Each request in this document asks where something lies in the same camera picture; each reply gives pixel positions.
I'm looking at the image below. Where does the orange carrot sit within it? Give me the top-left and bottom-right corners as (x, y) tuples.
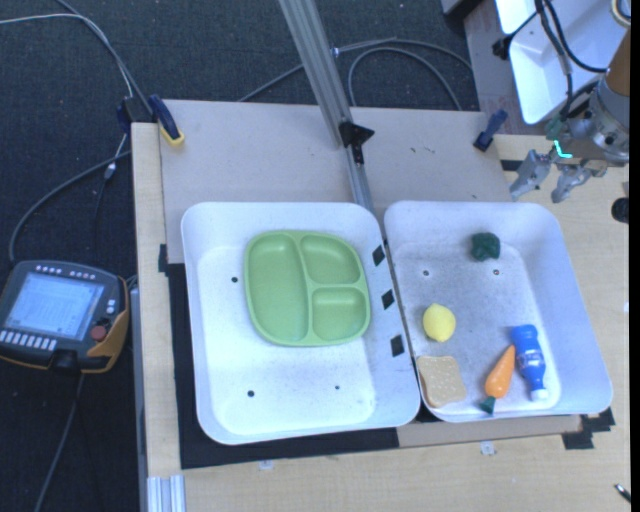
(478, 344), (517, 415)

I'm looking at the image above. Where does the yellow lemon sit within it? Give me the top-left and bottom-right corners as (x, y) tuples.
(422, 302), (457, 344)

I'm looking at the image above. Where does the white plastic tray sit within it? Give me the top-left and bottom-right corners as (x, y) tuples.
(180, 201), (422, 446)
(383, 200), (615, 424)

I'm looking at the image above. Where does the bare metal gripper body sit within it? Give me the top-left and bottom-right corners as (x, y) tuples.
(568, 116), (631, 176)

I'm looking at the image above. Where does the pale brown flat board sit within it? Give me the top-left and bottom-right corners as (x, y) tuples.
(158, 98), (585, 449)

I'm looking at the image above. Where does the green divided plate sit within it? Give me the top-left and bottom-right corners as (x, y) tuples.
(243, 230), (372, 348)

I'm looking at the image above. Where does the green broccoli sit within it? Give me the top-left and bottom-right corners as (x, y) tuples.
(471, 232), (502, 263)

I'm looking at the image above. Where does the blue bottle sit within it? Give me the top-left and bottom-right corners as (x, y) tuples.
(510, 324), (550, 402)

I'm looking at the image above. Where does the tan bread slice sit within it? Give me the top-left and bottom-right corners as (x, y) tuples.
(415, 354), (468, 409)

